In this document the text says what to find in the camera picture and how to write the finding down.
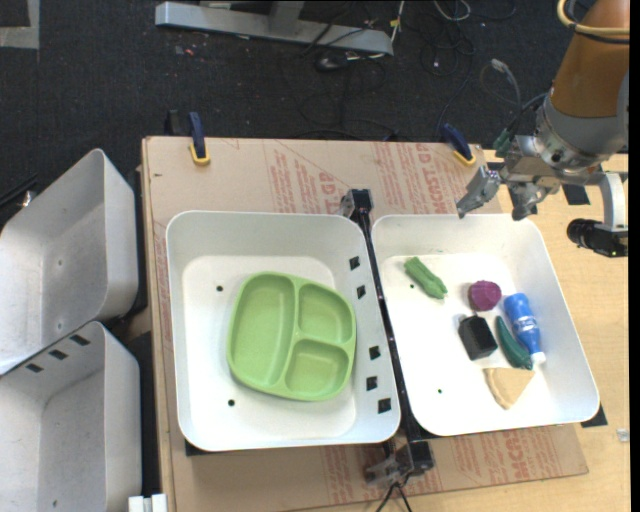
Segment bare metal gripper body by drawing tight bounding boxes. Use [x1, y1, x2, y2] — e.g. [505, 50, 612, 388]
[498, 132, 610, 198]

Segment light green toy vegetable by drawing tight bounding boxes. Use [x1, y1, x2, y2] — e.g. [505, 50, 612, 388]
[403, 255, 449, 302]

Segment purple toy grapes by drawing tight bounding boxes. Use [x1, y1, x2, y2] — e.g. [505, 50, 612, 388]
[467, 279, 503, 313]

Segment blue bottle with white cap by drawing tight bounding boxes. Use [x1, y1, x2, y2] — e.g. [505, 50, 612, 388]
[502, 292, 548, 366]

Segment dark green toy pepper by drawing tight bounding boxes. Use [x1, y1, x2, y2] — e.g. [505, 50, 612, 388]
[494, 315, 535, 372]

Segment small black bottle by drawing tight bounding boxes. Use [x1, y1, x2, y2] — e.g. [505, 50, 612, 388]
[456, 313, 500, 363]

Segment thin black rod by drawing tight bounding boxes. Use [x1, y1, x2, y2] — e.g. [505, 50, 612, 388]
[358, 213, 419, 443]

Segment white plastic tray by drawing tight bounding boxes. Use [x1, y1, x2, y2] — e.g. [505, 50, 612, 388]
[371, 213, 602, 438]
[0, 147, 141, 376]
[165, 209, 403, 453]
[0, 320, 144, 512]

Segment brown cardboard board red print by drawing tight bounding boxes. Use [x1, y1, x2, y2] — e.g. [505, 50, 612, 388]
[141, 135, 590, 512]

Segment tan toy pizza slice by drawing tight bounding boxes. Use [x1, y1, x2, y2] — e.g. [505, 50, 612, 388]
[482, 366, 537, 412]

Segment green divided plate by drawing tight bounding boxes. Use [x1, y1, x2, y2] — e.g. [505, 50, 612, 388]
[225, 270, 358, 403]

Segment black cylinder on white bracket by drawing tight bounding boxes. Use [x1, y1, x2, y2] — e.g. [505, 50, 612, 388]
[566, 171, 630, 259]

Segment black block with thin wires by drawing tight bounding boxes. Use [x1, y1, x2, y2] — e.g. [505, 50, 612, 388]
[363, 438, 436, 489]
[339, 188, 376, 222]

